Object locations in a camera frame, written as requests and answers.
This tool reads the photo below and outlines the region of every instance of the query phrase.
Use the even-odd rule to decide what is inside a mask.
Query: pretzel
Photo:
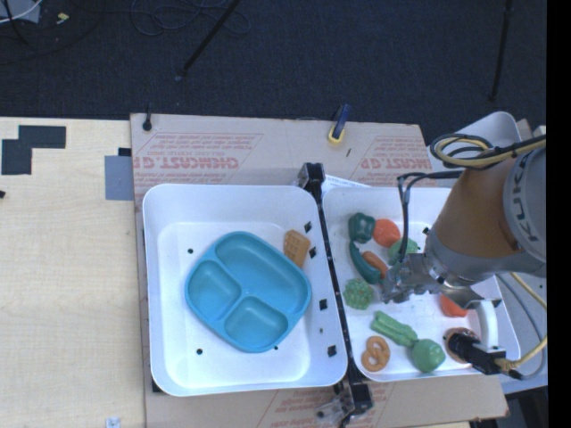
[[[360,362],[365,369],[375,373],[386,366],[390,357],[391,350],[386,341],[380,336],[371,336],[367,339],[367,348],[360,356]]]

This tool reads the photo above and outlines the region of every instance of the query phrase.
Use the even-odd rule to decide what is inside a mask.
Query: yellow and blue tool
[[[329,135],[327,139],[330,143],[339,144],[343,139],[343,135],[345,134],[345,122],[347,122],[347,118],[349,117],[349,111],[351,110],[351,106],[347,103],[342,104],[339,106],[339,109],[336,111],[333,121],[335,124],[329,130]]]

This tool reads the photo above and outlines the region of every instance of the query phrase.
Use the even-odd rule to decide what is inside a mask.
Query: tomato
[[[468,315],[468,311],[466,309],[461,308],[443,293],[440,294],[440,307],[442,308],[444,315],[448,317],[465,317]]]
[[[401,239],[401,230],[391,219],[380,218],[375,221],[373,239],[383,247],[391,247]]]

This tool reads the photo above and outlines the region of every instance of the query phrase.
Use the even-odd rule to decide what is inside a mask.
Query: black pole
[[[498,63],[496,64],[496,72],[493,78],[492,93],[490,101],[496,99],[498,95],[498,85],[500,84],[501,69],[503,67],[503,56],[506,51],[506,40],[508,39],[509,18],[514,12],[513,0],[506,0],[506,6],[503,9],[503,26],[501,28],[500,51],[498,53]]]
[[[224,25],[224,22],[226,22],[226,20],[230,16],[230,14],[235,10],[235,8],[238,6],[239,3],[240,3],[240,0],[233,0],[232,1],[230,6],[226,9],[226,11],[224,11],[224,14],[222,14],[222,17],[220,19],[218,19],[218,21],[216,22],[216,25],[214,25],[214,27],[212,27],[212,30],[210,31],[210,33],[206,36],[206,38],[202,41],[202,43],[196,48],[196,51],[194,51],[194,53],[191,55],[190,59],[188,59],[188,61],[186,61],[185,66],[182,68],[182,70],[179,71],[178,75],[175,77],[176,81],[180,81],[184,76],[186,76],[186,74],[188,73],[188,70],[190,69],[190,67],[192,66],[194,61],[196,59],[198,59],[198,56],[203,52],[204,48],[211,42],[211,40],[214,38],[214,36],[218,33],[220,28]]]

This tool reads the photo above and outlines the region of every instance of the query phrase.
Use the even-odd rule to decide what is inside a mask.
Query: cardboard
[[[314,427],[316,408],[332,388],[245,391],[176,398],[153,391],[141,202],[161,183],[291,185],[306,162],[327,175],[365,185],[396,185],[411,171],[431,171],[415,125],[347,122],[343,141],[327,141],[330,121],[247,119],[154,114],[131,116],[137,258],[147,426]],[[431,181],[419,185],[435,185]],[[508,413],[499,380],[471,375],[370,383],[374,407],[352,420],[358,428],[397,428],[498,418]]]

